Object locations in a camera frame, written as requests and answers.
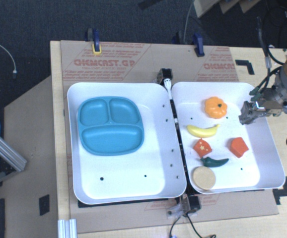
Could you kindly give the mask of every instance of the blue plate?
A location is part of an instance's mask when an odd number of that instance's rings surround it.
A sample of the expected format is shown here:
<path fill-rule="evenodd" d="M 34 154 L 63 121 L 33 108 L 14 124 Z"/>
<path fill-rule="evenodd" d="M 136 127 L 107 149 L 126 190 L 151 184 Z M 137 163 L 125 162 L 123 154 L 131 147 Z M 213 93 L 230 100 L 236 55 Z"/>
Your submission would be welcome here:
<path fill-rule="evenodd" d="M 122 155 L 144 142 L 144 126 L 136 104 L 123 97 L 97 97 L 78 109 L 78 132 L 83 147 L 95 155 Z"/>

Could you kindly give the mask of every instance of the yellow clamp pad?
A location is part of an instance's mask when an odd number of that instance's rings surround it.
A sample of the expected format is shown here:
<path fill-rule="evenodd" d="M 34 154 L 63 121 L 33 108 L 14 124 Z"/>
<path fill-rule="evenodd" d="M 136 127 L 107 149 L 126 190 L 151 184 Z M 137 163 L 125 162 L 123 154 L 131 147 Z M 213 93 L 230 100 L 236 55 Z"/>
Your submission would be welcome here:
<path fill-rule="evenodd" d="M 102 53 L 102 46 L 99 44 L 99 51 L 95 50 L 95 45 L 92 44 L 92 48 L 93 48 L 93 53 L 94 55 L 100 55 Z"/>

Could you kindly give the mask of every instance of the yellow banana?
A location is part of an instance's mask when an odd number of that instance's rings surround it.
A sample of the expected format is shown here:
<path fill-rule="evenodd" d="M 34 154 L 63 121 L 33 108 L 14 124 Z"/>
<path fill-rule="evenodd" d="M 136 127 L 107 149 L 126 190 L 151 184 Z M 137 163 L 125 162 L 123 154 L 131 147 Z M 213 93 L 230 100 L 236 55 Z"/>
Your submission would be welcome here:
<path fill-rule="evenodd" d="M 190 132 L 192 135 L 194 135 L 196 137 L 204 138 L 204 137 L 214 136 L 216 134 L 218 127 L 220 127 L 219 124 L 217 124 L 211 128 L 206 128 L 206 129 L 199 128 L 199 127 L 196 127 L 194 125 L 188 125 L 187 129 L 188 129 L 188 132 Z"/>

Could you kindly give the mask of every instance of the beige disc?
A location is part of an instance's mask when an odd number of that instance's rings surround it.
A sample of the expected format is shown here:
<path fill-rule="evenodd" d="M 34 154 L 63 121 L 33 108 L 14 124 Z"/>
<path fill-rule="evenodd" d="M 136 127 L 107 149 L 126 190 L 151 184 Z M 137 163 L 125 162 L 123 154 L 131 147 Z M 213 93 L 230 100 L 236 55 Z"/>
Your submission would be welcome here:
<path fill-rule="evenodd" d="M 208 167 L 200 166 L 193 171 L 193 181 L 201 189 L 211 189 L 215 185 L 215 180 L 214 172 Z"/>

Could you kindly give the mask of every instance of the black floor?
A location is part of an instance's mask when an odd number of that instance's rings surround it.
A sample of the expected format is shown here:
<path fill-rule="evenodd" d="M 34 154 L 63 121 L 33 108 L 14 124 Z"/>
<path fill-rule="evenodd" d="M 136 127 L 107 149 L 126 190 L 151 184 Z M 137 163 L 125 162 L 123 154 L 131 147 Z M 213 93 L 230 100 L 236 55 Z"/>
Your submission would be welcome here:
<path fill-rule="evenodd" d="M 171 43 L 184 30 L 192 0 L 0 0 L 0 110 L 48 77 L 51 40 L 84 40 L 87 28 L 101 41 Z M 194 32 L 205 45 L 259 47 L 256 18 L 265 19 L 268 44 L 287 48 L 287 0 L 261 0 L 247 13 L 237 4 L 226 14 L 215 5 L 201 18 L 191 11 L 187 42 Z"/>

